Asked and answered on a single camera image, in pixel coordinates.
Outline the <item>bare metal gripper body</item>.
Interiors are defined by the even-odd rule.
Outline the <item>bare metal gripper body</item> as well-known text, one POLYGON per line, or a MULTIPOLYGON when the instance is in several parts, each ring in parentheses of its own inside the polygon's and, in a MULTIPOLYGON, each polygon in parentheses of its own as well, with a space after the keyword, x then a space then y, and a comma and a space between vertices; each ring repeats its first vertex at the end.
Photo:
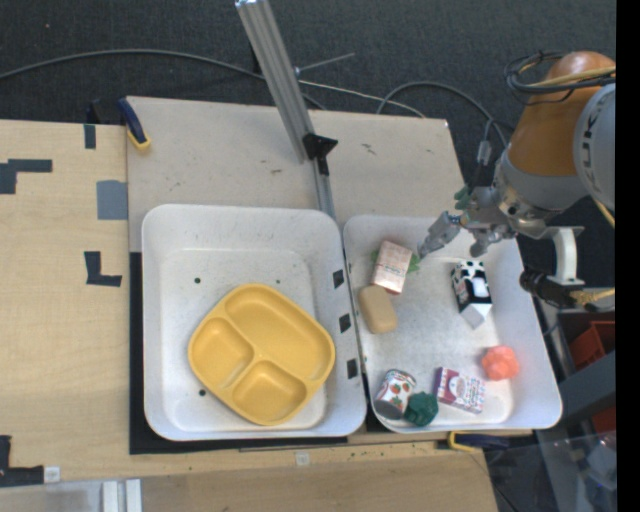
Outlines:
POLYGON ((516 233, 539 239, 548 229, 549 211, 526 201, 515 189, 487 186, 460 191, 460 224, 467 230, 502 239, 516 233))

